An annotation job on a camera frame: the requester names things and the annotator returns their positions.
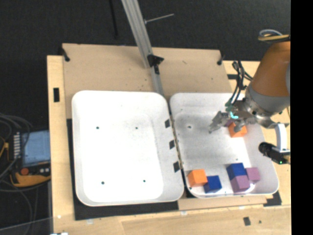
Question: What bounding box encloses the black cylinder on white bracket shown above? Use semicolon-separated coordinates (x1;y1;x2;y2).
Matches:
258;122;291;165

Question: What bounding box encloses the white plastic tray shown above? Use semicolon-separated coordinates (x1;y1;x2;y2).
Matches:
169;92;280;199
71;90;185;207

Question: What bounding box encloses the orange cube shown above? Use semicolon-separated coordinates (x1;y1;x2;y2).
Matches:
187;168;209;188
227;121;248;139

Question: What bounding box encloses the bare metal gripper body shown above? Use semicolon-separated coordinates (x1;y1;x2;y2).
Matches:
228;100;279;129

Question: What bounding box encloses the blue cube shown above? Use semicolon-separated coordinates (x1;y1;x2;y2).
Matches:
225;163;248;181
203;175;223;194

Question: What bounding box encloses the pale brown flat board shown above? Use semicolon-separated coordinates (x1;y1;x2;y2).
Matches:
62;43;268;212

